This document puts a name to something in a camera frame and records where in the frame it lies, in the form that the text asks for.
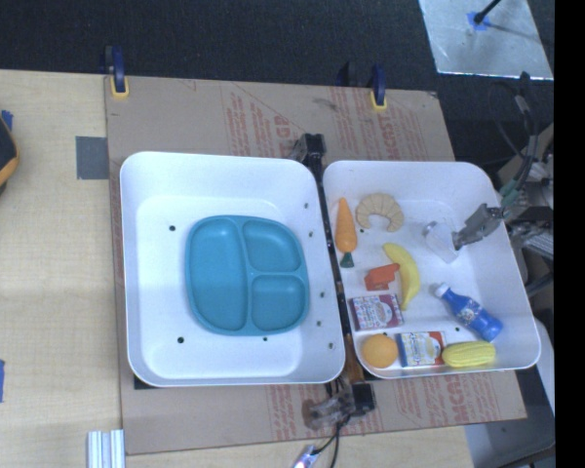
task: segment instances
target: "blue divided plate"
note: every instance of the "blue divided plate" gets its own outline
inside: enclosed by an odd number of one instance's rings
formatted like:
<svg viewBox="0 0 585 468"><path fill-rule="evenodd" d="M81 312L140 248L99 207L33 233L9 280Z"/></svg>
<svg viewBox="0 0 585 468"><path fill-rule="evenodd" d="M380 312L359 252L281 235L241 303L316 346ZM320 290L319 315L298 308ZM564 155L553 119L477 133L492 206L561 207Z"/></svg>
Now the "blue divided plate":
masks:
<svg viewBox="0 0 585 468"><path fill-rule="evenodd" d="M213 332L286 332L308 312L303 250L275 220L240 215L199 220L186 241L185 274L191 310Z"/></svg>

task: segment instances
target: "gray tape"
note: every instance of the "gray tape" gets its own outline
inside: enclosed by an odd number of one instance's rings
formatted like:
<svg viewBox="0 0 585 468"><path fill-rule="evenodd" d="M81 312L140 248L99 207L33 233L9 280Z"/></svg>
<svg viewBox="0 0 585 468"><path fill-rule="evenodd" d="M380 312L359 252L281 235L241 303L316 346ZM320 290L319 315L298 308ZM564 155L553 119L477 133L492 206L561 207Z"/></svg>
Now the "gray tape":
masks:
<svg viewBox="0 0 585 468"><path fill-rule="evenodd" d="M76 174L78 179L108 179L108 144L105 136L76 137Z"/></svg>

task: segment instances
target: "bottle cap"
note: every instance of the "bottle cap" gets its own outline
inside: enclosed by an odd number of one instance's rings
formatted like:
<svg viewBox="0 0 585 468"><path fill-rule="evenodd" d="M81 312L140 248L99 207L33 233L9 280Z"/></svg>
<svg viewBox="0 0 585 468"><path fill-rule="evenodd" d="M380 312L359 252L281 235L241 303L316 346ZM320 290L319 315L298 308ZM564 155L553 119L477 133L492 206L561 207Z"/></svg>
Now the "bottle cap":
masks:
<svg viewBox="0 0 585 468"><path fill-rule="evenodd" d="M447 292L447 290L449 289L449 285L447 283L441 283L437 288L436 288L436 296L442 298L442 295L444 293Z"/></svg>

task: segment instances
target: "blue water bottle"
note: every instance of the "blue water bottle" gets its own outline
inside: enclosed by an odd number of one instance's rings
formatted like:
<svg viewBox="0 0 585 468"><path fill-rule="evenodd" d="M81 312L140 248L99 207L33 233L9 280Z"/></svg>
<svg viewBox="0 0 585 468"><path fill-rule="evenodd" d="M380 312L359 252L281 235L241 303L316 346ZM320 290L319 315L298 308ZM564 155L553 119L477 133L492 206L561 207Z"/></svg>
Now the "blue water bottle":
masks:
<svg viewBox="0 0 585 468"><path fill-rule="evenodd" d="M441 283L436 288L436 296L448 303L461 324L480 334L485 341L492 341L503 329L503 324L490 316L479 302L451 291L447 283Z"/></svg>

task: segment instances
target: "toy carrot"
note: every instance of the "toy carrot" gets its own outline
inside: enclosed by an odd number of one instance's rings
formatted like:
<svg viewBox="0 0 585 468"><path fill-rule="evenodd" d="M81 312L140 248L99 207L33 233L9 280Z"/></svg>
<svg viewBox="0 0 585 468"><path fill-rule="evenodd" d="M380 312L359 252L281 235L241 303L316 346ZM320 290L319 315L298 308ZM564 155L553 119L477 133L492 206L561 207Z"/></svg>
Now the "toy carrot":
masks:
<svg viewBox="0 0 585 468"><path fill-rule="evenodd" d="M344 198L340 198L338 202L338 214L335 220L335 246L344 253L344 257L340 261L340 267L353 267L351 253L358 246L358 236L355 232L353 214L351 214L349 204Z"/></svg>

